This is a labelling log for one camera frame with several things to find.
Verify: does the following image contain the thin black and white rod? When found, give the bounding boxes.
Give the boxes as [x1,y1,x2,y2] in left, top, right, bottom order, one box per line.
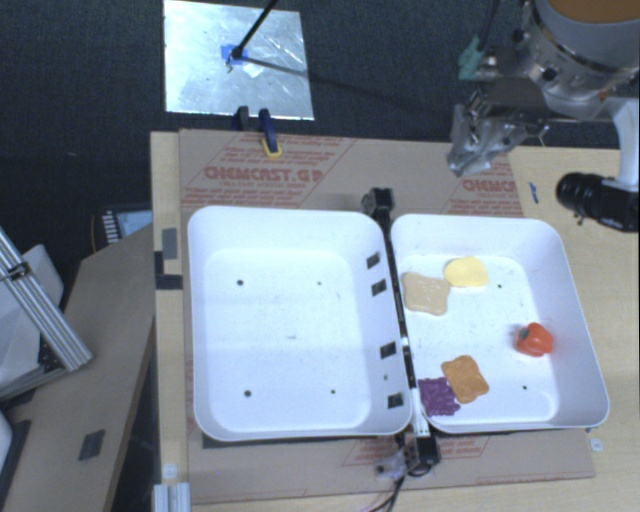
[375,208,427,437]

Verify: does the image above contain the brown cardboard board, red print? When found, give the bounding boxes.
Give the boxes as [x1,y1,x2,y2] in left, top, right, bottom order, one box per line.
[178,128,597,506]

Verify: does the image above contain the orange bell pepper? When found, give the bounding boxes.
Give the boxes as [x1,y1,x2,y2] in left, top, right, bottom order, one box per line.
[516,322,555,358]

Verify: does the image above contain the pale yellow round biscuit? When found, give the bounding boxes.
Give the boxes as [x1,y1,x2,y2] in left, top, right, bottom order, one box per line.
[443,256,489,290]

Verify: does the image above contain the orange-brown toast slice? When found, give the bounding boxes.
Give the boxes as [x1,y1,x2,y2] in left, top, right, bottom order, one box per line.
[440,354,491,406]

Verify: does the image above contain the white plastic tray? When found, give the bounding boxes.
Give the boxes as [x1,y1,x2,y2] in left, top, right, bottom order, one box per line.
[388,213,611,435]
[186,204,415,443]

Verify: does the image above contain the beige bread slice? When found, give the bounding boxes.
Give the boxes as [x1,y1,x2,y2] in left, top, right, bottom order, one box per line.
[401,271,452,317]

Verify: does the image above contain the purple grapes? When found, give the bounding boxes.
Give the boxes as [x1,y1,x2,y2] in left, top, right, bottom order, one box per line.
[416,376,462,419]

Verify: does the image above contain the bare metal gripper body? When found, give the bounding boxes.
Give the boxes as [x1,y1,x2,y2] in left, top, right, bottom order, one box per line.
[472,30,632,126]

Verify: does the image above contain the black cylinder on white bracket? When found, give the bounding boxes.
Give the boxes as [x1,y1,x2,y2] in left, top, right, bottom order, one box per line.
[555,97,640,233]

